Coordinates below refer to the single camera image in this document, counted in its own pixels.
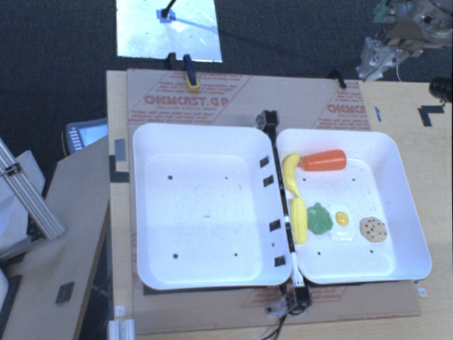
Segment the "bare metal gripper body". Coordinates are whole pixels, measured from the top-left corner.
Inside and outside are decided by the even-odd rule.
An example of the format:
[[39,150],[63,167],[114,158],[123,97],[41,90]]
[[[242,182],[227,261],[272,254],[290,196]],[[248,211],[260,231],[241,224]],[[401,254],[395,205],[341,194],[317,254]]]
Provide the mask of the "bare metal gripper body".
[[386,43],[407,50],[452,46],[452,3],[409,1],[388,10]]

